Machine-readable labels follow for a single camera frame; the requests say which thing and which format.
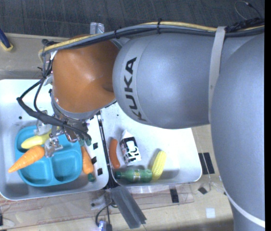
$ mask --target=blue divided container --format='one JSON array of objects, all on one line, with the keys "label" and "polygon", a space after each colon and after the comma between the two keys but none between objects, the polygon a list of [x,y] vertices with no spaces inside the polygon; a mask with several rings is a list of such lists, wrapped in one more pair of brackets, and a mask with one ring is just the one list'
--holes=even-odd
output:
[{"label": "blue divided container", "polygon": [[[34,136],[36,126],[23,128],[15,140],[15,159],[18,160],[27,150],[21,148],[26,139]],[[66,136],[60,135],[63,149],[52,157],[42,157],[35,163],[18,170],[21,179],[36,187],[53,186],[71,182],[79,177],[82,171],[82,153],[79,142],[70,143]]]}]

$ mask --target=green bottle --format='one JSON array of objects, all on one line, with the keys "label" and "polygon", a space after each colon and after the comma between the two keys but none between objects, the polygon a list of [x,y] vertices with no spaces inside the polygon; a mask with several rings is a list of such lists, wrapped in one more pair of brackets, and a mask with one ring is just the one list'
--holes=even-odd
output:
[{"label": "green bottle", "polygon": [[116,179],[125,179],[129,182],[150,182],[152,173],[150,169],[128,169],[124,172],[116,171],[114,174]]}]

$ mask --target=yellow corn cob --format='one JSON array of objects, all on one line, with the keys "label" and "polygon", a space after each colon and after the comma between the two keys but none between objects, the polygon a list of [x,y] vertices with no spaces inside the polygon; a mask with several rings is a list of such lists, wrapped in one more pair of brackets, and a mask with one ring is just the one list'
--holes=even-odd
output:
[{"label": "yellow corn cob", "polygon": [[164,151],[158,152],[156,159],[154,161],[153,167],[151,169],[152,179],[158,180],[163,172],[165,165],[166,153]]},{"label": "yellow corn cob", "polygon": [[46,140],[49,139],[50,132],[51,130],[46,134],[35,135],[33,137],[26,139],[25,141],[22,142],[21,147],[24,149],[30,149],[33,146],[44,144]]}]

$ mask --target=dark floor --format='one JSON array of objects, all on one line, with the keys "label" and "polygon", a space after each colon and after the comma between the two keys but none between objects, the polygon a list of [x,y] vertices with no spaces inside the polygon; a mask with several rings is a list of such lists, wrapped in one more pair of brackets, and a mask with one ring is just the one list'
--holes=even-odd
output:
[{"label": "dark floor", "polygon": [[217,27],[264,16],[265,0],[0,0],[3,31],[57,37],[88,33],[91,22],[110,31],[159,18]]}]

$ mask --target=table surface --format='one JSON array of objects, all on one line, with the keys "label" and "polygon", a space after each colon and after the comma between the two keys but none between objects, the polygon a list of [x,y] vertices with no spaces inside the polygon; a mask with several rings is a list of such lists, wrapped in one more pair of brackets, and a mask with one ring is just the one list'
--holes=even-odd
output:
[{"label": "table surface", "polygon": [[[0,79],[39,78],[41,62],[37,56],[45,37],[6,34],[14,45],[12,52],[5,52],[0,46]],[[62,41],[64,38],[48,37]],[[134,199],[146,216],[146,224],[137,230],[233,230],[233,215],[229,201],[219,177],[211,141],[210,125],[192,128],[198,153],[209,153],[214,174],[203,174],[192,184],[172,184],[140,193],[131,189]],[[205,188],[202,194],[198,189]],[[179,203],[173,203],[170,188],[178,193]],[[33,200],[10,201],[0,194],[0,215],[3,226],[0,230],[97,230],[95,216],[98,209],[91,208],[91,202],[101,196],[104,190]],[[110,206],[110,221],[113,230],[129,230],[117,208]],[[99,220],[107,221],[103,211]]]}]

